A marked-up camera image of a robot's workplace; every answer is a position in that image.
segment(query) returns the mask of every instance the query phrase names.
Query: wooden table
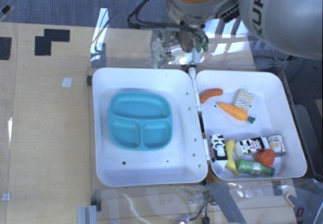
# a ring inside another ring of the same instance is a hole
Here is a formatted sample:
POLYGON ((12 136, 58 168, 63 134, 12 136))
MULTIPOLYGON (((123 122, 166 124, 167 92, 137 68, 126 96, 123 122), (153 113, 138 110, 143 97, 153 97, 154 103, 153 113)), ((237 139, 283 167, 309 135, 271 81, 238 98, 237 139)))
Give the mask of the wooden table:
MULTIPOLYGON (((94 29, 86 27, 1 23, 0 36, 12 38, 12 49, 10 60, 0 61, 0 188, 6 191, 8 187, 11 194, 9 201, 2 201, 0 223, 77 223, 78 206, 90 204, 95 169, 91 167, 87 75, 93 34, 94 29), (53 41, 51 56, 35 56, 35 36, 43 36, 45 28, 70 30, 70 41, 53 41), (10 117, 11 143, 4 124, 10 117)), ((150 37, 150 31, 108 29, 108 65, 120 66, 124 59, 128 65, 141 67, 150 53, 150 37)), ((157 200, 170 204, 171 212, 187 210, 178 196, 167 197, 163 189, 134 196, 132 203, 126 197, 112 197, 106 203, 131 212, 131 218, 119 223, 174 223, 177 216, 154 216, 145 205, 157 200), (142 219, 136 214, 148 217, 142 219)), ((238 206, 251 224, 258 220, 296 223, 282 196, 268 193, 241 200, 238 206)), ((208 211, 214 223, 227 223, 218 206, 208 211)))

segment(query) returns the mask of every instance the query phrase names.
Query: white tray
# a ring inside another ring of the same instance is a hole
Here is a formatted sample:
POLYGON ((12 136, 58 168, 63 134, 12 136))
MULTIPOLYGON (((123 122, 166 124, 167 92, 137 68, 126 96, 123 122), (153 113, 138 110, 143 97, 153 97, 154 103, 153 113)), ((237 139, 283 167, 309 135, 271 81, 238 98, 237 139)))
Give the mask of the white tray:
MULTIPOLYGON (((296 131, 294 120, 280 79, 271 73, 236 71, 201 71, 196 76, 199 93, 212 88, 220 88, 223 95, 209 98, 201 105, 206 136, 222 134, 225 140, 243 140, 259 136, 280 134, 283 137, 286 155, 276 157, 272 167, 273 177, 240 174, 236 176, 223 169, 216 162, 212 164, 214 173, 226 181, 298 178, 307 170, 304 152, 296 131), (236 120, 216 102, 233 104, 239 89, 254 95, 248 114, 256 118, 253 124, 236 120)), ((255 155, 245 159, 256 160, 255 155)))
POLYGON ((111 187, 196 183, 207 163, 190 77, 179 70, 102 68, 92 79, 96 172, 111 187), (173 136, 161 150, 134 151, 116 146, 109 135, 111 98, 120 91, 162 95, 173 114, 173 136))

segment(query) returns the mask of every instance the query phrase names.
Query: can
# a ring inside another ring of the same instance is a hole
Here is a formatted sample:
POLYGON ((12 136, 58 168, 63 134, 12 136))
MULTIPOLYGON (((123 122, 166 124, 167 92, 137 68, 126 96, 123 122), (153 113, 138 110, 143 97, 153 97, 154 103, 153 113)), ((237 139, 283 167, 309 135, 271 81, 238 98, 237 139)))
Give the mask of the can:
POLYGON ((285 146, 283 143, 283 137, 279 134, 271 135, 267 137, 270 148, 276 154, 277 157, 286 154, 285 146))

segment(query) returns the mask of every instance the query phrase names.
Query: toy tomato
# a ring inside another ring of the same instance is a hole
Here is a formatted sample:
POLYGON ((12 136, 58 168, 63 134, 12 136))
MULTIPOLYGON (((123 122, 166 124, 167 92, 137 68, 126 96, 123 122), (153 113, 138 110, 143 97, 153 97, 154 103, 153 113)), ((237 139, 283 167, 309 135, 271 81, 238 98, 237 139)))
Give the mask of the toy tomato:
POLYGON ((264 149, 257 154, 257 161, 269 167, 274 163, 275 157, 276 155, 271 149, 264 149))

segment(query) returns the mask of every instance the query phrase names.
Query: table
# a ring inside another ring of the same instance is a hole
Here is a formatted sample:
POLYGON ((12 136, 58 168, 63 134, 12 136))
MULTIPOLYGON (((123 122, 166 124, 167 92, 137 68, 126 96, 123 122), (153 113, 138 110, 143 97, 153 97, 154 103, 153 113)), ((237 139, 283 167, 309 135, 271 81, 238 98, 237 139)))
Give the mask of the table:
MULTIPOLYGON (((4 180, 0 188, 11 196, 0 204, 0 223, 76 223, 78 206, 89 206, 95 187, 108 198, 102 207, 109 207, 109 212, 98 213, 99 224, 111 223, 118 216, 122 218, 119 223, 174 223, 179 214, 197 212, 198 205, 187 205, 180 199, 178 191, 186 191, 182 186, 115 190, 96 183, 87 86, 94 31, 88 27, 1 23, 0 36, 10 37, 12 42, 10 59, 0 61, 0 172, 4 180), (70 39, 52 41, 51 56, 35 56, 35 36, 43 37, 45 29, 69 30, 70 39), (152 202, 165 205, 157 211, 162 216, 156 215, 152 202)), ((114 45, 109 46, 107 66, 148 67, 150 31, 107 31, 104 42, 114 45)), ((225 56, 231 59, 230 54, 222 55, 221 68, 240 67, 228 65, 225 56)), ((254 68, 250 53, 245 52, 242 58, 246 61, 242 69, 254 68)), ((294 192, 291 180, 282 184, 294 192)), ((260 185, 264 194, 238 202, 248 223, 296 223, 292 207, 282 196, 274 195, 271 183, 245 185, 252 191, 260 185)), ((209 216, 216 223, 227 223, 218 206, 209 209, 209 216)))

